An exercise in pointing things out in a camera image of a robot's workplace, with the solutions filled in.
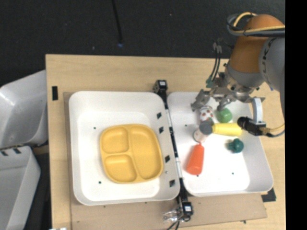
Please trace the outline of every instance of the yellow plate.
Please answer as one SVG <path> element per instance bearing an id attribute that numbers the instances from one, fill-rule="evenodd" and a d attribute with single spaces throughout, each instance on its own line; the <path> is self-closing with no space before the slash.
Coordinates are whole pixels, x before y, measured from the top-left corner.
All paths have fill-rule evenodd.
<path id="1" fill-rule="evenodd" d="M 107 176 L 117 183 L 149 181 L 163 170 L 158 139 L 145 125 L 107 128 L 100 136 L 100 151 Z"/>

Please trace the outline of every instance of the orange bottle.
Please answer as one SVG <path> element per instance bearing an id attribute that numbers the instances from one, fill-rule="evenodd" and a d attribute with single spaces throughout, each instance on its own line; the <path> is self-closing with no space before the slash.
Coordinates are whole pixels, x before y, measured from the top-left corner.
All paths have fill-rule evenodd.
<path id="1" fill-rule="evenodd" d="M 199 175 L 202 172 L 204 152 L 205 148 L 200 143 L 194 147 L 187 165 L 190 174 Z"/>

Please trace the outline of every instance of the dark wall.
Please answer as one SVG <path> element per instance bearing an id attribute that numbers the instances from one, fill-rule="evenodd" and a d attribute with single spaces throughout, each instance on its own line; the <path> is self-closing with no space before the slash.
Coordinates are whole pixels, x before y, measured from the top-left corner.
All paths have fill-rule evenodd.
<path id="1" fill-rule="evenodd" d="M 0 0 L 0 86 L 45 68 L 45 54 L 213 58 L 230 44 L 233 13 L 267 13 L 285 23 L 285 0 Z M 223 51 L 228 58 L 230 50 Z"/>

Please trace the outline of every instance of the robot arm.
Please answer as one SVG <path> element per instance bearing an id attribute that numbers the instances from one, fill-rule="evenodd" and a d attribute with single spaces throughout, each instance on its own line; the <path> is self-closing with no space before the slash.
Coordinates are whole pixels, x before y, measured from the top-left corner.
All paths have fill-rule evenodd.
<path id="1" fill-rule="evenodd" d="M 238 28 L 238 22 L 245 16 L 250 17 L 249 21 L 244 28 Z M 247 12 L 229 16 L 227 29 L 238 36 L 238 40 L 225 71 L 219 72 L 219 77 L 212 82 L 207 81 L 210 91 L 202 90 L 192 109 L 204 104 L 208 97 L 219 102 L 218 111 L 236 100 L 252 103 L 253 118 L 241 117 L 238 125 L 253 135 L 274 137 L 262 120 L 261 102 L 265 98 L 253 98 L 250 94 L 267 82 L 280 92 L 284 116 L 285 26 L 273 16 Z"/>

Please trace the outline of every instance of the yellow bottle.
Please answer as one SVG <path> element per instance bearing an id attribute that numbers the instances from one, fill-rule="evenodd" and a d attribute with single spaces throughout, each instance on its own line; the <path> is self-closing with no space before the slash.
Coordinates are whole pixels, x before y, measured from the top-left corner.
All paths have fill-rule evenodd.
<path id="1" fill-rule="evenodd" d="M 240 136 L 242 129 L 237 123 L 217 123 L 212 125 L 212 133 L 224 136 Z"/>

